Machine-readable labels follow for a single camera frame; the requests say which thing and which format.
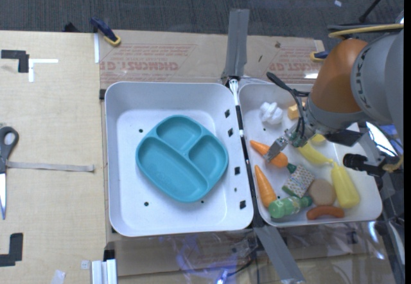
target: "teal plate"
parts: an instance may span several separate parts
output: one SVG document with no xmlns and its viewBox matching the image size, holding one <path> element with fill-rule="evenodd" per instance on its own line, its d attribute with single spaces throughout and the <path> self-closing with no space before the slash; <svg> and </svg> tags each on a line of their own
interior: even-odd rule
<svg viewBox="0 0 411 284">
<path fill-rule="evenodd" d="M 174 115 L 158 123 L 141 140 L 136 163 L 165 194 L 180 202 L 195 202 L 224 174 L 228 153 L 197 121 Z"/>
</svg>

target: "scissors handle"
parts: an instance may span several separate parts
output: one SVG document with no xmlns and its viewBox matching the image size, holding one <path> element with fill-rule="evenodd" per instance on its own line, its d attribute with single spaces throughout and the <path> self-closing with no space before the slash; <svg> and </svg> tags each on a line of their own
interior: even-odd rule
<svg viewBox="0 0 411 284">
<path fill-rule="evenodd" d="M 6 136 L 11 133 L 14 135 L 11 143 L 6 143 Z M 0 156 L 4 162 L 8 159 L 8 156 L 12 152 L 12 149 L 19 141 L 19 133 L 12 127 L 2 127 L 0 129 Z"/>
</svg>

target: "orange toy carrot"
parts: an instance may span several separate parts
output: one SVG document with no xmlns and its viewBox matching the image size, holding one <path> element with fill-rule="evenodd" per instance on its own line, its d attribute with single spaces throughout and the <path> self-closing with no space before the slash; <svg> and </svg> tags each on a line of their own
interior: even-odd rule
<svg viewBox="0 0 411 284">
<path fill-rule="evenodd" d="M 257 150 L 261 155 L 265 155 L 270 149 L 270 146 L 264 145 L 263 143 L 259 143 L 255 140 L 250 140 L 251 147 Z M 271 164 L 278 166 L 279 168 L 283 168 L 288 165 L 288 158 L 286 154 L 280 152 L 277 156 L 275 156 L 271 161 Z"/>
<path fill-rule="evenodd" d="M 254 171 L 256 173 L 259 196 L 263 205 L 267 208 L 273 200 L 277 199 L 277 195 L 258 165 L 254 166 Z"/>
</svg>

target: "scissors blade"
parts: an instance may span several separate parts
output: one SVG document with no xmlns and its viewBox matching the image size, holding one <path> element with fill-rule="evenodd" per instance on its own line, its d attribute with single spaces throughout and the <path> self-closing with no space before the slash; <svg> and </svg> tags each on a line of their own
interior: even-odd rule
<svg viewBox="0 0 411 284">
<path fill-rule="evenodd" d="M 6 174 L 0 173 L 0 203 L 3 220 L 6 218 Z"/>
</svg>

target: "light wood surface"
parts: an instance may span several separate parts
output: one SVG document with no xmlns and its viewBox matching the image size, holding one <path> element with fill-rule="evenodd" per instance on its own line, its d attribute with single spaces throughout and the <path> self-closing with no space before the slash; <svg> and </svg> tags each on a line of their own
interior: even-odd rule
<svg viewBox="0 0 411 284">
<path fill-rule="evenodd" d="M 94 173 L 7 170 L 6 220 L 0 220 L 0 254 L 13 233 L 23 233 L 22 261 L 0 267 L 0 282 L 90 283 L 82 260 L 101 260 L 105 204 L 99 66 L 93 34 L 2 31 L 0 49 L 24 50 L 36 64 L 35 81 L 17 72 L 18 60 L 0 59 L 0 123 L 20 140 L 11 161 L 94 164 Z"/>
</svg>

